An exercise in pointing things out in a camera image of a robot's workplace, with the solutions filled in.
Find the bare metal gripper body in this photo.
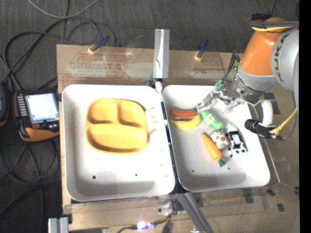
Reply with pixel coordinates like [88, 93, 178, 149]
[217, 80, 264, 106]

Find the green plastic bottle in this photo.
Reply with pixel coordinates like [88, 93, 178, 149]
[200, 110, 225, 131]

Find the red toy sausage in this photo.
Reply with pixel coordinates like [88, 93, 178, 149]
[169, 108, 198, 118]

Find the yellow banana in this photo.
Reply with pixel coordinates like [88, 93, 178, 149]
[170, 114, 203, 131]

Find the white can orange fruit print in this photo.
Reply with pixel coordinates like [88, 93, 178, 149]
[209, 128, 231, 150]

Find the black and white carton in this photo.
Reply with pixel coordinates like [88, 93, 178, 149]
[225, 130, 249, 159]

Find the brown cardboard board red print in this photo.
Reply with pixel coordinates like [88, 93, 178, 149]
[56, 44, 299, 231]

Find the orange carrot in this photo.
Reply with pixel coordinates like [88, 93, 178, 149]
[201, 132, 227, 168]

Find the white plastic tray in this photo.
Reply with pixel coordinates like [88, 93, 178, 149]
[161, 84, 271, 193]
[61, 84, 176, 202]

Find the yellow divided plate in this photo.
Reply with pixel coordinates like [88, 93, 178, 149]
[85, 98, 149, 154]

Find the black cylinder on white bracket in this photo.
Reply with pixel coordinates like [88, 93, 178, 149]
[244, 99, 277, 139]

